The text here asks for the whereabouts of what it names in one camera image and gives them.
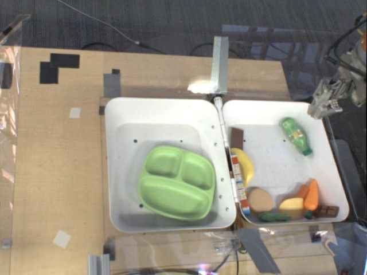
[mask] gray floor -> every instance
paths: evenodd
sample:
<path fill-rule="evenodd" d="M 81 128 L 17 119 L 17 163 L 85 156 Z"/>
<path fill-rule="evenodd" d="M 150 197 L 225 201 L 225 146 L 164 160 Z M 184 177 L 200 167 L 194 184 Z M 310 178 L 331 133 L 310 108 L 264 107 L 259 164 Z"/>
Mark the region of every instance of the gray floor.
<path fill-rule="evenodd" d="M 341 34 L 350 29 L 354 19 L 366 11 L 367 0 L 63 1 L 114 25 L 133 40 L 149 44 L 167 54 L 188 55 L 198 44 L 212 42 L 213 36 L 222 35 L 224 25 Z M 80 49 L 87 43 L 104 42 L 119 51 L 155 53 L 139 48 L 110 27 L 55 0 L 0 0 L 0 30 L 19 14 L 31 15 L 24 28 L 25 46 Z M 111 50 L 108 47 L 96 49 Z M 210 56 L 210 48 L 198 50 L 197 55 Z M 300 88 L 298 77 L 294 81 L 291 73 L 284 68 L 290 89 Z M 315 83 L 311 85 L 310 91 L 314 87 Z M 365 185 L 366 108 L 357 108 L 350 100 L 342 101 L 341 104 L 345 113 L 331 117 L 333 130 L 336 137 L 349 143 Z"/>

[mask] white paper piece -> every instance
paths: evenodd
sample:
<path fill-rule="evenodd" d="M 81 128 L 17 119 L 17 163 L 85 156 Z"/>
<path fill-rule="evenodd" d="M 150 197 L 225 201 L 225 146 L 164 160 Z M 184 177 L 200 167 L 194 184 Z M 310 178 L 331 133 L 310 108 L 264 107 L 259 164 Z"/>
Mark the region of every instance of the white paper piece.
<path fill-rule="evenodd" d="M 53 243 L 63 249 L 66 249 L 71 236 L 66 232 L 59 230 L 53 240 Z"/>
<path fill-rule="evenodd" d="M 81 108 L 71 108 L 70 110 L 70 118 L 80 118 Z"/>

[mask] table surface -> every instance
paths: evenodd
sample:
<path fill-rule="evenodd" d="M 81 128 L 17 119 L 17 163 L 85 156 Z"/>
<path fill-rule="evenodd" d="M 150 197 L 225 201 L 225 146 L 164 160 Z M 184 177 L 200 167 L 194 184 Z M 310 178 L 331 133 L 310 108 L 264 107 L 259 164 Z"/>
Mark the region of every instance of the table surface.
<path fill-rule="evenodd" d="M 10 274 L 87 274 L 88 256 L 101 255 L 109 238 L 104 219 L 106 195 L 99 115 L 103 74 L 120 70 L 123 96 L 201 99 L 202 95 L 189 94 L 187 87 L 198 78 L 210 77 L 212 60 L 36 48 L 22 48 L 21 52 Z M 40 84 L 40 62 L 49 62 L 51 53 L 79 54 L 80 67 L 60 68 L 58 84 Z M 289 99 L 280 62 L 231 59 L 228 70 L 228 86 L 233 95 Z M 72 108 L 80 108 L 79 118 L 70 118 Z M 323 225 L 323 229 L 331 233 L 333 228 Z M 53 243 L 59 230 L 71 236 L 66 248 Z M 298 234 L 284 230 L 278 238 L 268 239 L 270 252 L 283 274 L 304 274 L 299 267 L 310 261 L 310 274 L 334 274 L 332 257 L 321 245 L 310 243 L 308 227 L 294 231 Z M 206 241 L 200 233 L 142 235 L 120 233 L 121 248 L 142 251 L 142 246 L 144 252 L 153 248 L 158 265 L 167 262 L 167 250 L 172 251 L 174 244 L 188 254 L 179 259 L 181 265 L 190 265 L 194 257 L 190 253 L 198 251 L 198 242 L 200 247 L 212 248 L 212 241 Z M 152 262 L 151 254 L 143 259 L 143 253 L 132 259 L 138 266 Z M 0 254 L 4 254 L 0 264 L 9 266 L 5 252 Z M 212 253 L 204 258 L 207 262 L 221 261 Z M 130 259 L 125 256 L 122 262 L 112 262 L 111 266 L 115 264 L 118 270 L 125 264 L 128 268 L 128 264 L 133 265 L 128 263 Z M 258 274 L 248 254 L 241 255 L 240 262 L 241 274 Z M 235 269 L 231 258 L 221 272 L 234 273 Z M 0 274 L 8 272 L 9 268 L 0 268 Z"/>

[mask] orange carrot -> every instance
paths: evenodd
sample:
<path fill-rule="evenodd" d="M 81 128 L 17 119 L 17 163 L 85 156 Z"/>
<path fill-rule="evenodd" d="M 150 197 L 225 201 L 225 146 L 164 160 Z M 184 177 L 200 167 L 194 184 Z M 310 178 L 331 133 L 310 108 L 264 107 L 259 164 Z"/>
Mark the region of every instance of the orange carrot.
<path fill-rule="evenodd" d="M 319 192 L 317 189 L 317 181 L 315 179 L 311 180 L 309 191 L 304 199 L 304 207 L 307 210 L 316 210 L 319 202 Z"/>
<path fill-rule="evenodd" d="M 300 186 L 299 190 L 297 191 L 297 193 L 289 198 L 284 198 L 283 201 L 285 201 L 286 199 L 291 199 L 291 198 L 302 198 L 304 199 L 307 195 L 309 191 L 309 186 L 303 184 Z"/>

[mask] banana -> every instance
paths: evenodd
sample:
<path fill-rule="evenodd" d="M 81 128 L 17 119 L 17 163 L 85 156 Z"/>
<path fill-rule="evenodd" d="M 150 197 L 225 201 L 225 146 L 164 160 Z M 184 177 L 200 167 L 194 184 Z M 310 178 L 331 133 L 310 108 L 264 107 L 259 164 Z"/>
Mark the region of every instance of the banana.
<path fill-rule="evenodd" d="M 253 165 L 249 156 L 238 148 L 231 148 L 231 153 L 236 154 L 243 172 L 243 184 L 247 187 L 247 183 L 253 177 Z"/>

